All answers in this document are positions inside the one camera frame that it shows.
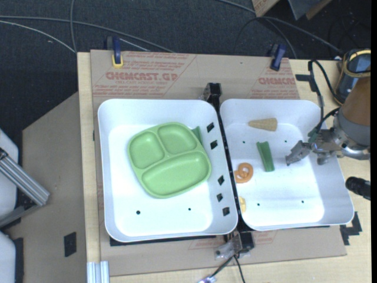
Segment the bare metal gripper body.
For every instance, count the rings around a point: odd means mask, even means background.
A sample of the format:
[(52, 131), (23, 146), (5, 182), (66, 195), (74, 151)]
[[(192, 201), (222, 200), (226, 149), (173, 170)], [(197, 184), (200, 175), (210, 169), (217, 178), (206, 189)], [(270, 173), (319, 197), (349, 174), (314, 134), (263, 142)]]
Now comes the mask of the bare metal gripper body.
[(356, 160), (369, 160), (370, 147), (351, 139), (339, 129), (321, 129), (309, 135), (311, 149), (320, 158), (349, 157)]

